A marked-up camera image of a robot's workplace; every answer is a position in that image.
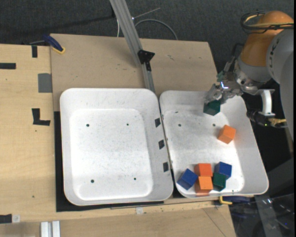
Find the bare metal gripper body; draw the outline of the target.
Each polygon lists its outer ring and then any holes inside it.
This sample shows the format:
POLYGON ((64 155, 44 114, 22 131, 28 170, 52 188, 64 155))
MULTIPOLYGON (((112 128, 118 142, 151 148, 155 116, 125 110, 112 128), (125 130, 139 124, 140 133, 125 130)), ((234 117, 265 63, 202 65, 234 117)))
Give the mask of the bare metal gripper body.
POLYGON ((221 71, 219 73, 219 84, 222 97, 241 96, 243 93, 255 95, 259 90, 259 84, 240 69, 221 71))

